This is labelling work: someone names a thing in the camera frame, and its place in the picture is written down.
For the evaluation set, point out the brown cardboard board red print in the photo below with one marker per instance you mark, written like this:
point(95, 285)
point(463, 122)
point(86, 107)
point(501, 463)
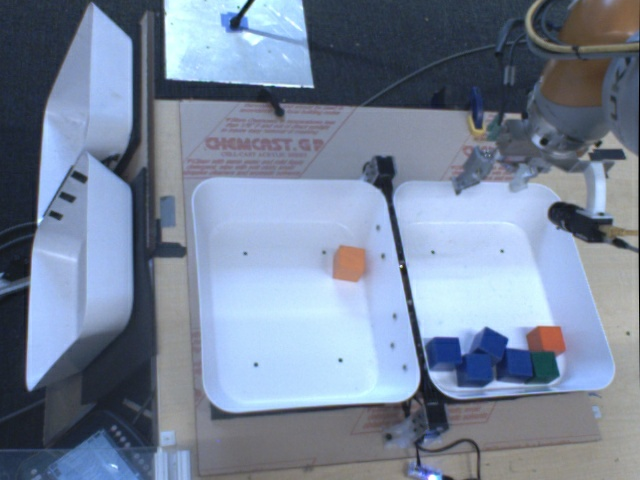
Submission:
point(300, 138)

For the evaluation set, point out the blue cube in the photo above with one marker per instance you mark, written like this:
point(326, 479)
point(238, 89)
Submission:
point(474, 370)
point(515, 365)
point(491, 342)
point(442, 353)

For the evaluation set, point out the thin black rod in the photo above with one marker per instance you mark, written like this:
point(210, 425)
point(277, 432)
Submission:
point(406, 288)

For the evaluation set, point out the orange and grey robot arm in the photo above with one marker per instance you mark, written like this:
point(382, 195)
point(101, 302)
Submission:
point(595, 28)

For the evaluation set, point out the orange cube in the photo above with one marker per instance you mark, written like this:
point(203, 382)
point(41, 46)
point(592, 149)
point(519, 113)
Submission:
point(349, 264)
point(546, 339)

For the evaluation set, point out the white plastic tray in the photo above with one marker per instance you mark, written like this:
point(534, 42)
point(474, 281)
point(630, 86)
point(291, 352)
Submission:
point(280, 318)
point(480, 288)

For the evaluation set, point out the black cylinder on white bracket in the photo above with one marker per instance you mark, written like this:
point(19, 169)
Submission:
point(580, 218)

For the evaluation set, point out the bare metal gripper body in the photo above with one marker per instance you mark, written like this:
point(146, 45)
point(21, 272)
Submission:
point(520, 143)

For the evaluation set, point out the green cube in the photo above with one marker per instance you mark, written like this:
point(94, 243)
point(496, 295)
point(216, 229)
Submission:
point(544, 367)

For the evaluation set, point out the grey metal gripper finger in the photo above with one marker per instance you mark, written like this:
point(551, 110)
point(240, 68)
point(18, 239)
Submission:
point(521, 178)
point(470, 172)

